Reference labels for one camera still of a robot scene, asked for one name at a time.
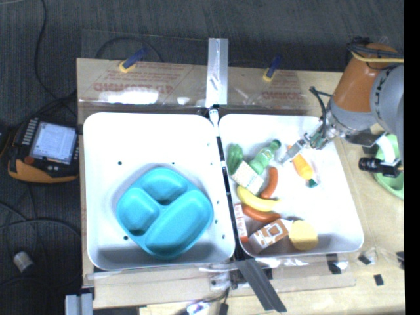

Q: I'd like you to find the orange sausage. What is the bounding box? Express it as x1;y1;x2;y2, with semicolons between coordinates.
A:
241;203;282;224
259;166;280;200

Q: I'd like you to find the yellow round biscuit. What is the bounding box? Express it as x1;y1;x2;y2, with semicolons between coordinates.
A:
287;219;320;252

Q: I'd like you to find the green broccoli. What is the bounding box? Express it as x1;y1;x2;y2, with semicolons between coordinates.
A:
226;143;245;174

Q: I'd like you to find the red and white carton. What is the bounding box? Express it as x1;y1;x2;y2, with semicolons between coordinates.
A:
233;202;249;244

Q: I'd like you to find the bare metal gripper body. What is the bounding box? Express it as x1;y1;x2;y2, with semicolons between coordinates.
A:
296;117;346;150

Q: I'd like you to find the green bottle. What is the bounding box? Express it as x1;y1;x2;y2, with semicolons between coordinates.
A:
247;138;283;175

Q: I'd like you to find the brown cardboard board red print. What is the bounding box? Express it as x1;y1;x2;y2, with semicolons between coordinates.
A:
75;57;378;309

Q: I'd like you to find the black cylinder on white bracket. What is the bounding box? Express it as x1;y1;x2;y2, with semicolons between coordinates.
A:
358;133;404;179

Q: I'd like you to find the yellow and white packet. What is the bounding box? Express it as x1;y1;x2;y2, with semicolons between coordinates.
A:
229;161;265;196

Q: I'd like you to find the yellow banana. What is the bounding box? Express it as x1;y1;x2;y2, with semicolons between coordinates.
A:
236;185;283;213

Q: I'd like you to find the orange carrot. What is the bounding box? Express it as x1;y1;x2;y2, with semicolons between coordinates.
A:
287;144;319;189

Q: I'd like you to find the blue divided plate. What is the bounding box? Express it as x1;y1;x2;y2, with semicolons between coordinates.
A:
115;166;215;261

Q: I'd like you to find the green divided plate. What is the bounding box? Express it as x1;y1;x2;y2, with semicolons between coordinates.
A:
373;133;405;200

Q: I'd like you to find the white plastic tray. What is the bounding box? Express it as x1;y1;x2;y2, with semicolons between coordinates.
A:
217;113;365;259
82;112;237;272

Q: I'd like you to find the brown and white carton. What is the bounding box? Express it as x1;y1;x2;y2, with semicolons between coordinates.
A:
247;218;294;254

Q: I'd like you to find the small grey metal cylinder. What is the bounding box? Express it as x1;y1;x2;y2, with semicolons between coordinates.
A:
12;251;35;274

